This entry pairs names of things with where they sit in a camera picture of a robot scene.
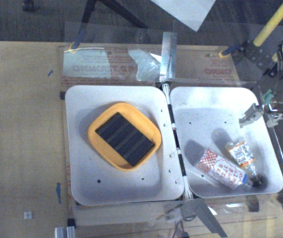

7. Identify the clear bottle orange label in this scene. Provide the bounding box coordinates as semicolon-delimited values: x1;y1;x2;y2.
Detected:
224;138;268;188

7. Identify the white plastic tray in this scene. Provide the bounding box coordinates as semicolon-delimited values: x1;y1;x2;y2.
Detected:
64;84;185;206
169;86;283;199

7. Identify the red and white printed bottle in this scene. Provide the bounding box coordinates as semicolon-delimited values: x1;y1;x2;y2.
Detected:
194;148;254;190

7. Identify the brown cardboard board red print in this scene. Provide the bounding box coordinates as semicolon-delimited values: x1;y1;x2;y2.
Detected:
58;45;283;233

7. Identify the thin black and white rod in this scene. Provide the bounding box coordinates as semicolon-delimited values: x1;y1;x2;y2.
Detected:
161;82;194;201

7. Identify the black ribbed rectangular pack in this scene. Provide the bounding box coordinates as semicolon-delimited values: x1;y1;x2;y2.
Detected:
94;112;156;167

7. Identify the orange divided plate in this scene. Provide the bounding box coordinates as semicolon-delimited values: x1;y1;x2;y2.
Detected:
87;102;163;172

